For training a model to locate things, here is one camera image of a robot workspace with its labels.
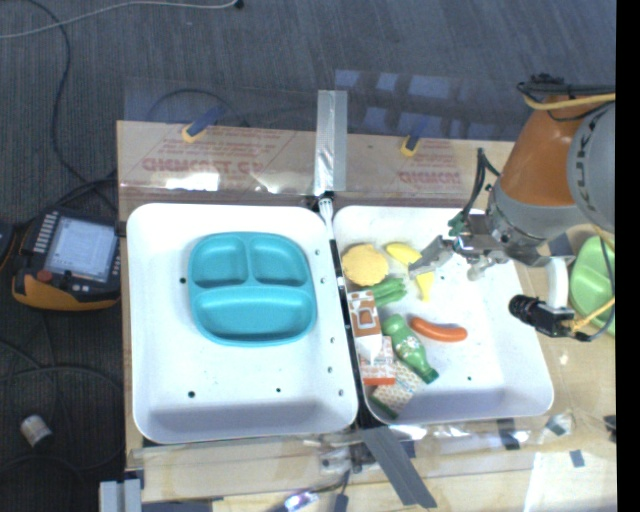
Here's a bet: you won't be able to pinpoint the round yellow biscuit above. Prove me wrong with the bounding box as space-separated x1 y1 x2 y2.
340 243 391 288

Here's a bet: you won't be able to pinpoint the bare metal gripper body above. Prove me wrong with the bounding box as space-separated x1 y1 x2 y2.
451 213 512 267

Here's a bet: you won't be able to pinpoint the green divided plate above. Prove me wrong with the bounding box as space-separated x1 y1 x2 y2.
568 234 617 338

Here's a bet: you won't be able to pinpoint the white plastic tray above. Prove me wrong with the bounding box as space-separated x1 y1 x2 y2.
331 204 556 427
125 201 360 445

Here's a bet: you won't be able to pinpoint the patterned packet with green edge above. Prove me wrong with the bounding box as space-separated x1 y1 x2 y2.
369 359 424 420

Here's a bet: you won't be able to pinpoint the silver metal can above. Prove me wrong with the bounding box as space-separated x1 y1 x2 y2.
19 413 54 448

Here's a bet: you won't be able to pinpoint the brown and white carton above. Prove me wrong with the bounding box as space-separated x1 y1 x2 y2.
345 288 386 365

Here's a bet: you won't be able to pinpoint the blue divided plate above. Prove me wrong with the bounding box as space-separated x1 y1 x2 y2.
186 231 318 348

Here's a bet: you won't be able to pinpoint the green bean pods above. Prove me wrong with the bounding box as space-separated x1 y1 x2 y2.
371 277 408 308

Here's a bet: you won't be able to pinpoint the black cylinder on white bracket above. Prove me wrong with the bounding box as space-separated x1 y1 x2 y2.
508 254 577 338

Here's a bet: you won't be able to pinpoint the orange and white packet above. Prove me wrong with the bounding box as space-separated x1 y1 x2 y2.
360 335 398 387

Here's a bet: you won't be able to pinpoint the yellow banana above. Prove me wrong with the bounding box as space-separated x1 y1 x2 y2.
384 241 437 303

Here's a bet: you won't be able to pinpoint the orange sausage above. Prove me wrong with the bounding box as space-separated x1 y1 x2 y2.
409 315 469 344

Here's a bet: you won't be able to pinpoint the brown cardboard board red print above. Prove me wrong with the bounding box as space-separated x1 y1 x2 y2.
115 119 617 503

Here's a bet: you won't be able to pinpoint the green bottle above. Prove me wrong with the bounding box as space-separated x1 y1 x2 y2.
381 313 441 386

